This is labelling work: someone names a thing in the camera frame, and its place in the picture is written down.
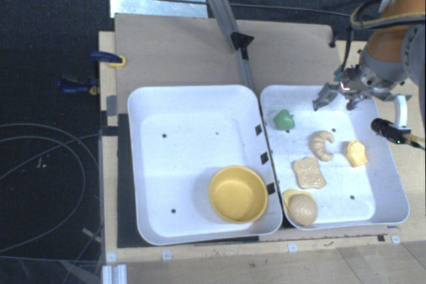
toy bread slice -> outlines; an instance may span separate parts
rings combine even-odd
[[[293,162],[292,166],[301,189],[307,190],[309,188],[323,188],[325,186],[325,179],[321,174],[317,158],[308,156],[307,158]]]

black clip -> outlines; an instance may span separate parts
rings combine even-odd
[[[231,34],[231,40],[232,40],[232,44],[234,44],[234,48],[236,50],[240,49],[242,58],[246,59],[247,61],[248,61],[247,47],[250,45],[253,39],[254,37],[247,36],[239,32],[233,32]]]

yellow plate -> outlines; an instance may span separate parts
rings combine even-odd
[[[229,166],[212,178],[208,194],[214,211],[231,223],[259,219],[268,205],[268,192],[262,178],[243,166]]]

table surface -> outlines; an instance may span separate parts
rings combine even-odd
[[[140,51],[139,45],[144,40],[136,41],[134,38],[132,40],[132,35],[135,35],[135,33],[132,33],[131,30],[136,30],[136,35],[145,37],[144,33],[148,29],[143,27],[146,25],[142,24],[146,20],[149,21],[150,28],[153,28],[157,21],[158,27],[161,27],[163,31],[167,30],[168,26],[167,17],[146,17],[149,16],[124,16],[119,19],[118,22],[121,24],[116,25],[115,32],[100,33],[99,49],[120,53],[122,48],[117,49],[117,45],[129,47],[125,52],[126,57],[131,56],[135,51]],[[201,35],[202,29],[207,28],[213,31],[210,36],[211,39],[220,38],[218,28],[212,26],[211,19],[173,19],[170,26],[176,29],[176,25],[179,25],[180,21],[184,21],[187,27],[190,27],[191,22],[193,22],[199,35]],[[268,85],[265,81],[267,77],[271,78],[272,84],[283,84],[282,79],[290,80],[289,84],[318,84],[318,82],[321,84],[324,79],[331,78],[330,76],[335,70],[335,67],[331,69],[329,65],[336,65],[336,61],[338,65],[339,59],[343,56],[345,46],[343,41],[338,41],[335,49],[327,50],[326,46],[331,38],[331,30],[328,27],[325,30],[322,25],[299,26],[299,24],[285,25],[250,21],[238,21],[238,24],[240,28],[244,28],[242,32],[253,34],[256,39],[259,38],[259,44],[254,45],[253,43],[253,47],[249,48],[249,55],[252,58],[252,72],[256,80],[255,84],[258,87],[256,92],[260,92],[262,88]],[[301,32],[300,30],[305,33],[302,34],[303,37],[297,38],[295,35],[297,32]],[[122,37],[123,33],[126,36],[124,42],[123,38],[117,40],[117,36]],[[277,41],[276,37],[284,36],[287,36],[287,41],[285,39]],[[215,45],[211,41],[203,39],[199,39],[197,44],[210,44],[210,47],[208,47],[210,50],[207,49],[207,51],[212,51],[212,49],[225,49],[224,51],[226,51],[227,49],[222,45]],[[166,47],[167,49],[172,48],[170,44]],[[187,41],[184,44],[185,49],[189,49],[190,44]],[[357,51],[362,49],[364,44],[363,42],[352,44],[349,65],[356,64]],[[142,56],[142,60],[158,56],[159,45],[152,36],[150,45],[144,46],[143,53],[145,55]],[[284,61],[281,61],[280,56],[283,51],[287,51],[285,55],[291,55],[292,60],[286,61],[288,57],[284,56]],[[227,50],[227,53],[233,55],[232,51]],[[321,56],[324,53],[331,56],[331,62],[325,60],[328,57]],[[264,55],[275,56],[276,58],[271,58],[268,64],[262,60]],[[327,68],[319,68],[318,55],[323,58],[321,65],[325,65]],[[280,63],[296,63],[296,69],[309,64],[311,69],[308,68],[306,71],[305,68],[305,72],[296,76],[293,75],[292,78],[291,73],[294,73],[294,71],[290,68],[287,71],[287,77],[283,78],[274,74],[274,70],[280,67]],[[117,112],[125,110],[124,106],[120,108],[120,101],[126,101],[126,98],[120,99],[119,97],[120,95],[122,97],[128,96],[126,94],[132,90],[132,86],[136,85],[131,81],[125,82],[126,84],[122,86],[124,90],[120,89],[117,79],[120,80],[126,73],[111,68],[106,63],[100,63],[99,68],[101,110],[108,113],[108,125],[116,126]],[[312,82],[310,72],[318,73],[315,82]],[[402,89],[394,90],[394,92],[399,91],[414,95],[408,102],[408,125],[412,127],[414,134],[423,137],[424,129],[418,107],[417,87],[408,80]],[[108,108],[108,98],[117,95],[118,109],[111,110]],[[395,113],[392,103],[377,102],[377,107],[381,117],[393,120]],[[412,283],[416,283],[416,280],[426,276],[425,153],[421,150],[408,146],[390,145],[410,205],[409,218],[404,223],[391,226],[391,228],[386,225],[375,225],[317,231],[280,229],[271,235],[262,236],[260,242],[257,243],[117,248],[117,137],[103,136],[101,144],[103,165],[101,190],[103,191],[106,262],[108,264],[127,263],[129,283],[138,283],[142,277],[147,283],[154,283],[153,280],[150,280],[154,277],[157,283],[198,283],[197,278],[202,277],[197,276],[209,276],[211,278],[212,275],[218,276],[214,280],[215,283],[230,282],[231,280],[236,283],[247,283],[247,280],[250,280],[250,283],[282,283],[284,278],[293,280],[301,278],[302,269],[312,271],[313,283],[323,283],[324,281],[341,283],[343,278],[346,283],[398,283],[397,279],[401,278],[404,278],[404,280],[400,280],[400,282],[411,283],[409,279],[412,278]],[[385,240],[379,241],[378,235],[384,236]],[[392,235],[397,235],[401,243],[394,244],[391,239]],[[289,244],[290,246],[295,244],[298,252],[290,253]],[[171,251],[173,260],[162,261],[163,251]],[[318,260],[318,257],[321,259],[320,264],[318,261],[314,261],[314,259]],[[194,266],[199,269],[197,270],[198,274],[191,277]],[[325,273],[320,271],[322,268],[326,268],[327,271]],[[330,273],[333,271],[335,275],[331,278]]]

yellow clamp pad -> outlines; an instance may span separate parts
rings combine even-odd
[[[124,65],[126,65],[126,57],[119,56],[121,58],[121,63],[109,63],[108,66],[111,68],[122,68]]]

